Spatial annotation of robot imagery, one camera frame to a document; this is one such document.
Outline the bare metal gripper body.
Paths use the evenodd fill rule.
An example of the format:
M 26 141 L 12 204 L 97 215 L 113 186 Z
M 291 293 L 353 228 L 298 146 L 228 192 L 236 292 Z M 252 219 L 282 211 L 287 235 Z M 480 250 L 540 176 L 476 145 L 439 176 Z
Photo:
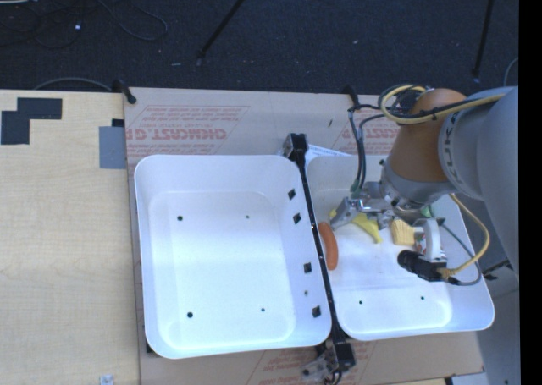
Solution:
M 424 207 L 424 191 L 417 182 L 354 182 L 350 193 L 353 200 L 362 202 L 362 209 L 367 212 L 393 212 L 405 216 L 419 214 Z

